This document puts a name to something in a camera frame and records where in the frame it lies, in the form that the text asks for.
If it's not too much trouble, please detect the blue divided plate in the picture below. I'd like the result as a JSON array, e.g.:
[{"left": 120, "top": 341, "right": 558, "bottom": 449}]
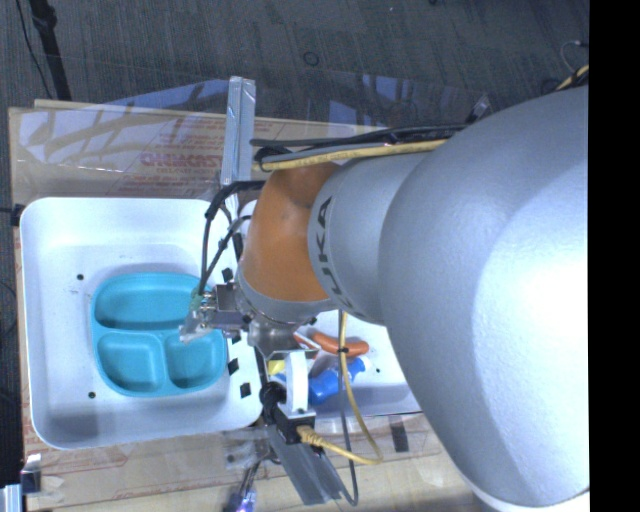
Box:
[{"left": 89, "top": 272, "right": 230, "bottom": 399}]

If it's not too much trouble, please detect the black cylinder on white bracket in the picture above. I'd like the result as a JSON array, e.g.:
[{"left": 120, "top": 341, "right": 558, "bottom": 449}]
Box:
[{"left": 258, "top": 349, "right": 324, "bottom": 454}]

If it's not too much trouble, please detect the white plastic tray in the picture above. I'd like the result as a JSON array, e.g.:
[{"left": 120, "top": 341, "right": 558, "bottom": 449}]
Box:
[
  {"left": 261, "top": 309, "right": 424, "bottom": 419},
  {"left": 18, "top": 196, "right": 267, "bottom": 451}
]

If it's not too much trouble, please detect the blue bottle with white cap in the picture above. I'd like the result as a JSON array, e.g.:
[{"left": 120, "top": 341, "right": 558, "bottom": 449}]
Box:
[{"left": 306, "top": 356, "right": 372, "bottom": 407}]

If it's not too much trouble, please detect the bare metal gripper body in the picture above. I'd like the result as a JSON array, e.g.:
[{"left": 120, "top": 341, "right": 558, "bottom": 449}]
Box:
[{"left": 213, "top": 281, "right": 312, "bottom": 360}]

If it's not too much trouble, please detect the orange sausage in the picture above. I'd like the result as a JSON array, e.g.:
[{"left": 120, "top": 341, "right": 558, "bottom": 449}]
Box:
[{"left": 293, "top": 329, "right": 371, "bottom": 359}]

